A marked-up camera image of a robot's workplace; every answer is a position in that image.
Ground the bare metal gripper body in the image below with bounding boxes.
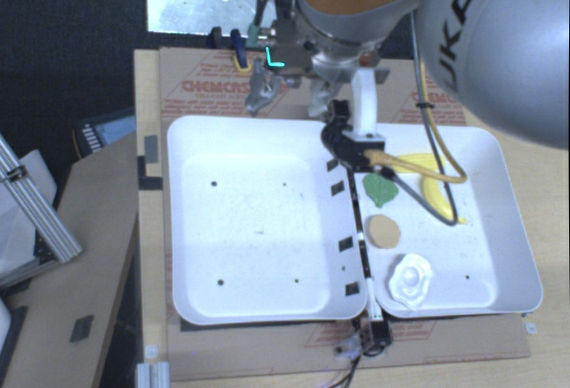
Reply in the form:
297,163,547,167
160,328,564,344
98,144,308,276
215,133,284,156
265,19,362,87

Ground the green lettuce leaf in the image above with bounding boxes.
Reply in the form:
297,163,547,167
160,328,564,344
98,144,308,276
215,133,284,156
362,172,400,209

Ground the white plastic tray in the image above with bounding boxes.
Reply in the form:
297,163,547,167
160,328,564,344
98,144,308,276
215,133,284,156
355,120,545,319
166,114,370,327

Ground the brown round biscuit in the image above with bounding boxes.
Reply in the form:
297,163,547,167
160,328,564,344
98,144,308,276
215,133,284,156
364,214,402,250

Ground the thin black and white rod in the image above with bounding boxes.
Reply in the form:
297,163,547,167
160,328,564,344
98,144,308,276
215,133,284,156
348,170,380,321

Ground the yellow banana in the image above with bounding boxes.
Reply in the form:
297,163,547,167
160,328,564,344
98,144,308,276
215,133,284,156
393,151,468,226

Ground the white fried egg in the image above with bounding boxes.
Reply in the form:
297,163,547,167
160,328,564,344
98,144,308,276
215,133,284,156
386,253,435,312

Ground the brown cardboard board, red print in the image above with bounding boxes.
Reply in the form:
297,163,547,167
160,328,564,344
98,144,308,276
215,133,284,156
158,46,532,383

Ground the black cylinder on white bracket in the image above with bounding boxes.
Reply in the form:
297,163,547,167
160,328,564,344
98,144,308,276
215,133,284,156
321,68,387,172

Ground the black block with thin wires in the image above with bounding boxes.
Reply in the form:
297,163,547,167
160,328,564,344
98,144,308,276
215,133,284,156
354,317,394,357

